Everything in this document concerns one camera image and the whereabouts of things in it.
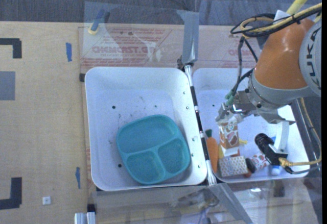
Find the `black object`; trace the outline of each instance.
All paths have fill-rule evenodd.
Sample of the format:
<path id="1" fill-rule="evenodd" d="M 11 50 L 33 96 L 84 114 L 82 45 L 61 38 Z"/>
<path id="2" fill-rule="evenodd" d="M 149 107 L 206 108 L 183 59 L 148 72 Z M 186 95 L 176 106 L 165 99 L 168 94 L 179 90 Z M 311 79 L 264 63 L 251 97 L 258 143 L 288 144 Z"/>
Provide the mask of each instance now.
<path id="1" fill-rule="evenodd" d="M 80 82 L 85 82 L 85 74 L 80 73 Z"/>
<path id="2" fill-rule="evenodd" d="M 202 224 L 212 224 L 212 222 L 211 222 L 211 219 L 210 218 L 204 218 L 203 220 L 202 220 Z"/>
<path id="3" fill-rule="evenodd" d="M 254 142 L 271 165 L 280 165 L 278 158 L 286 158 L 288 155 L 286 153 L 275 152 L 270 146 L 270 144 L 274 144 L 274 141 L 264 133 L 256 135 Z"/>
<path id="4" fill-rule="evenodd" d="M 0 38 L 0 45 L 12 45 L 12 58 L 21 59 L 21 40 L 19 38 Z"/>
<path id="5" fill-rule="evenodd" d="M 97 211 L 95 204 L 87 204 L 87 212 L 94 212 L 96 214 Z"/>
<path id="6" fill-rule="evenodd" d="M 255 173 L 256 168 L 255 168 L 255 165 L 254 165 L 253 161 L 251 161 L 250 158 L 246 158 L 245 163 L 246 163 L 246 166 L 249 169 L 249 171 L 251 173 Z"/>
<path id="7" fill-rule="evenodd" d="M 22 203 L 22 178 L 11 178 L 10 198 L 0 200 L 0 210 L 16 209 Z"/>

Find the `white bin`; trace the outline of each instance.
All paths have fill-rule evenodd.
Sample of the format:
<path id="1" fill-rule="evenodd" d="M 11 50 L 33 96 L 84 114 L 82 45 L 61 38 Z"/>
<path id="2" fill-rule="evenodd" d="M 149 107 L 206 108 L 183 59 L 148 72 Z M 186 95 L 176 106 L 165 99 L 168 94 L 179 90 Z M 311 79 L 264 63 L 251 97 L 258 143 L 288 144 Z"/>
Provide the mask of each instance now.
<path id="1" fill-rule="evenodd" d="M 213 137 L 219 142 L 215 118 L 224 96 L 236 80 L 236 69 L 202 68 L 193 74 L 193 83 L 204 130 L 212 129 Z M 246 88 L 242 82 L 239 89 Z M 207 176 L 197 119 L 188 79 L 176 68 L 140 67 L 96 67 L 85 76 L 86 102 L 88 110 L 91 175 L 101 190 L 116 191 L 137 188 L 198 185 Z M 180 175 L 156 185 L 137 183 L 124 168 L 116 147 L 118 129 L 145 116 L 163 114 L 172 118 L 184 135 L 191 156 L 191 163 Z M 293 120 L 290 107 L 283 107 L 279 114 Z M 254 143 L 258 133 L 272 137 L 275 126 L 261 117 L 246 117 L 239 124 L 241 139 L 248 144 L 240 146 L 241 155 L 251 157 L 259 152 Z M 308 157 L 296 124 L 290 126 L 287 150 L 290 161 L 307 161 Z M 295 170 L 308 169 L 297 166 Z M 225 182 L 248 182 L 272 179 L 298 178 L 306 174 L 291 175 L 282 169 L 279 176 L 272 176 L 270 166 L 254 173 L 250 178 L 234 176 L 222 178 Z"/>

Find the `wooden board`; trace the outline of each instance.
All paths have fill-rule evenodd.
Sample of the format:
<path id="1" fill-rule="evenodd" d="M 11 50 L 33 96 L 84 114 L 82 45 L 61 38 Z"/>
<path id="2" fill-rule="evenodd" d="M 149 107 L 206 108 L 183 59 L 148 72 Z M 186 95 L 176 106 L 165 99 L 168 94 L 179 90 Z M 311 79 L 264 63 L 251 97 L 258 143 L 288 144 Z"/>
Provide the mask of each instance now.
<path id="1" fill-rule="evenodd" d="M 0 38 L 22 41 L 21 59 L 0 45 L 0 71 L 15 72 L 15 100 L 0 101 L 0 200 L 10 197 L 11 178 L 22 178 L 22 204 L 0 210 L 0 223 L 72 223 L 75 213 L 86 212 L 78 26 L 0 23 Z M 45 196 L 50 205 L 42 205 Z"/>

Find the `small box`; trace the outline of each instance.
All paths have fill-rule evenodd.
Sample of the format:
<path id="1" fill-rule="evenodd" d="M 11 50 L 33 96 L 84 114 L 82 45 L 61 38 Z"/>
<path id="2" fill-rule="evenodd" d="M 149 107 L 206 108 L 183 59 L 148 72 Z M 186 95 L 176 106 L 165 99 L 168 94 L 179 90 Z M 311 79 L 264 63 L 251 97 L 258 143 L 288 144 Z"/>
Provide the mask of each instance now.
<path id="1" fill-rule="evenodd" d="M 237 154 L 240 146 L 237 120 L 235 117 L 218 123 L 220 145 L 224 156 Z"/>
<path id="2" fill-rule="evenodd" d="M 50 205 L 51 204 L 51 197 L 50 196 L 43 197 L 42 198 L 42 204 L 43 205 Z"/>
<path id="3" fill-rule="evenodd" d="M 221 176 L 235 176 L 247 173 L 247 166 L 244 156 L 224 157 L 219 160 Z"/>

